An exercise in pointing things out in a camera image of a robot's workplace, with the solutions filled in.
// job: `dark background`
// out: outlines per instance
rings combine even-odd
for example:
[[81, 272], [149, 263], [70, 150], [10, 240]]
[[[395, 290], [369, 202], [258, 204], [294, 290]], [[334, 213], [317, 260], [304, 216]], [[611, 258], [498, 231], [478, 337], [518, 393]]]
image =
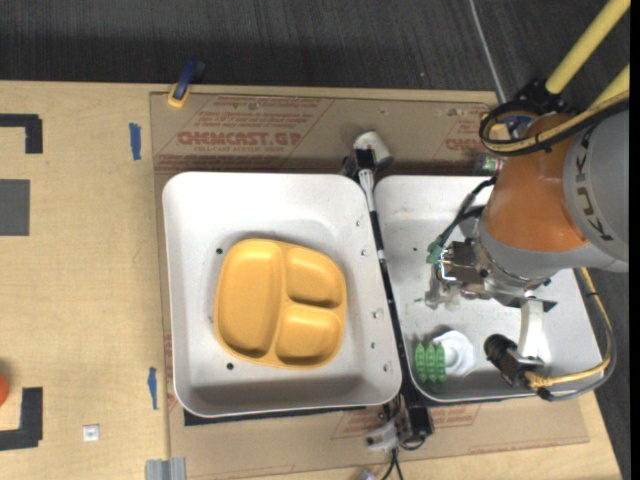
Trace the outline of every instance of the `dark background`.
[[[0, 0], [0, 79], [168, 84], [196, 56], [211, 84], [492, 90], [509, 99], [553, 71], [606, 1]], [[566, 98], [588, 105], [629, 58], [627, 13]], [[619, 347], [597, 397], [631, 478], [629, 275], [592, 275]]]

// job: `table surface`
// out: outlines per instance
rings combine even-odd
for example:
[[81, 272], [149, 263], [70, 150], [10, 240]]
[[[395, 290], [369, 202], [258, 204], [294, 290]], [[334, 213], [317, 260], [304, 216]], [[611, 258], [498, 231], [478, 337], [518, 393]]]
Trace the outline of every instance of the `table surface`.
[[[164, 85], [0, 82], [0, 113], [38, 114], [43, 155], [0, 128], [0, 179], [31, 180], [30, 236], [0, 237], [0, 368], [12, 392], [0, 430], [16, 428], [20, 388], [43, 386], [44, 439], [0, 452], [14, 478], [143, 478], [171, 456], [149, 94]], [[388, 98], [428, 91], [207, 87], [202, 92]], [[456, 93], [474, 101], [477, 94]], [[141, 127], [133, 161], [129, 124]], [[155, 368], [157, 410], [147, 383]], [[410, 461], [405, 478], [619, 478], [593, 394], [579, 399], [588, 443]], [[83, 442], [83, 425], [99, 441]], [[383, 466], [372, 467], [380, 473]], [[353, 479], [362, 468], [270, 478]]]

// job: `yellow divided plate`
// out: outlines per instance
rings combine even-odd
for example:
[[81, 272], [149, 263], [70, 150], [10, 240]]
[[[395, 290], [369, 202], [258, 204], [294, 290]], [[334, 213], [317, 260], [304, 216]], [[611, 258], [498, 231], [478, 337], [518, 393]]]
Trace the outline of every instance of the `yellow divided plate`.
[[233, 355], [269, 366], [316, 368], [340, 349], [347, 286], [328, 256], [276, 240], [235, 244], [222, 264], [216, 338]]

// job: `orange round object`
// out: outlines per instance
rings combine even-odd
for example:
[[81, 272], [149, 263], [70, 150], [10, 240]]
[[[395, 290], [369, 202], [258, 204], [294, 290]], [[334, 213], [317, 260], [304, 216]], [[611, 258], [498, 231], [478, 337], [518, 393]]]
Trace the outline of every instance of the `orange round object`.
[[2, 374], [0, 374], [0, 405], [2, 405], [9, 396], [9, 383]]
[[[570, 117], [542, 117], [531, 125], [527, 136]], [[483, 213], [491, 236], [511, 247], [538, 252], [562, 252], [587, 244], [564, 198], [564, 160], [571, 142], [569, 138], [554, 145], [550, 153], [507, 159]]]

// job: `yellow pole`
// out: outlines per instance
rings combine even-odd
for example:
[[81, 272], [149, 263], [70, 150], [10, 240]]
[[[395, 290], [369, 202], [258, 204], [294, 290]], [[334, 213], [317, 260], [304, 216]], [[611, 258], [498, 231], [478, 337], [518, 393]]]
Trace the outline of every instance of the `yellow pole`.
[[631, 0], [609, 0], [545, 84], [551, 94], [560, 94], [614, 25], [631, 6]]
[[591, 104], [591, 106], [598, 105], [603, 101], [608, 100], [609, 98], [613, 98], [617, 96], [621, 92], [628, 91], [631, 85], [631, 64], [627, 64], [618, 76], [615, 77], [611, 83], [607, 86], [607, 88], [602, 91], [602, 94], [596, 98], [596, 100]]

